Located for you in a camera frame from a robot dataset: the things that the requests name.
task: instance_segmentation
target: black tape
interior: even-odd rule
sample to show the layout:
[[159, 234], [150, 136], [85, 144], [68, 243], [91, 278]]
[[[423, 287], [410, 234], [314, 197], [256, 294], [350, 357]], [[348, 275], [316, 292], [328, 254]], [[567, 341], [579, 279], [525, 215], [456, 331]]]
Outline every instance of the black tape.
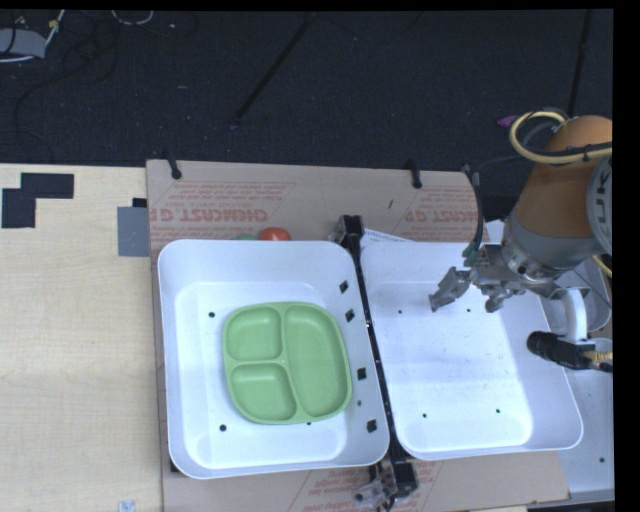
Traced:
[[133, 206], [134, 208], [146, 208], [147, 200], [144, 197], [134, 197], [131, 200], [131, 206]]
[[22, 173], [21, 188], [2, 190], [2, 227], [35, 228], [36, 199], [73, 199], [73, 174]]

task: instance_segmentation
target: light wooden table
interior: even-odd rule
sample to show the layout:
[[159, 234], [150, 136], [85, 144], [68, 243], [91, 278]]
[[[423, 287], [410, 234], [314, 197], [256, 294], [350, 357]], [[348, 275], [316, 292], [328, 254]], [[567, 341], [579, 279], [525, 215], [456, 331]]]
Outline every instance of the light wooden table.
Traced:
[[37, 199], [36, 227], [0, 229], [0, 509], [162, 509], [149, 258], [118, 256], [117, 207], [144, 168], [74, 173], [73, 200]]

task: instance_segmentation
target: dark floor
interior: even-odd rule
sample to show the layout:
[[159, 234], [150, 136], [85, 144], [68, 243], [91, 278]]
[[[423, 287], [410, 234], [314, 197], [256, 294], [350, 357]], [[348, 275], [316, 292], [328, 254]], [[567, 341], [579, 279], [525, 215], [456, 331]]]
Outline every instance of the dark floor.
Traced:
[[[59, 12], [3, 9], [0, 27], [22, 16], [17, 28], [46, 36]], [[231, 130], [305, 16], [66, 10], [44, 59], [0, 50], [0, 162], [413, 159], [459, 170], [515, 155], [497, 123], [506, 116], [553, 107], [612, 117], [613, 9], [334, 11], [311, 13]], [[508, 213], [530, 167], [483, 169], [488, 218]]]

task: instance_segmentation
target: orange ball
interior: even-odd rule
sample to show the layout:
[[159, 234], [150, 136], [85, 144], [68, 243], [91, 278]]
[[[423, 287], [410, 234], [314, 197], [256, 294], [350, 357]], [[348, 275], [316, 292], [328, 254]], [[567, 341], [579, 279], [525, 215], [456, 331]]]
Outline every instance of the orange ball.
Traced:
[[258, 240], [291, 240], [291, 235], [286, 229], [268, 227], [260, 231]]

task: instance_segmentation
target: white plastic tray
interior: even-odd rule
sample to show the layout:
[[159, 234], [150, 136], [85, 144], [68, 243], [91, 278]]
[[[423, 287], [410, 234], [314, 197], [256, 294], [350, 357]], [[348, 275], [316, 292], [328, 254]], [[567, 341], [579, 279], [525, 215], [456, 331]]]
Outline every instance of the white plastic tray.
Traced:
[[487, 313], [473, 285], [433, 313], [429, 294], [466, 244], [376, 242], [362, 268], [398, 441], [439, 460], [566, 449], [582, 421], [565, 370], [531, 354], [528, 335], [548, 331], [527, 292]]
[[[180, 471], [206, 479], [364, 466], [385, 455], [389, 431], [346, 250], [324, 241], [179, 240], [160, 253], [158, 273], [169, 452]], [[237, 308], [278, 301], [311, 302], [338, 321], [353, 392], [333, 418], [264, 425], [233, 406], [221, 345], [224, 321]], [[366, 378], [359, 379], [363, 368]]]

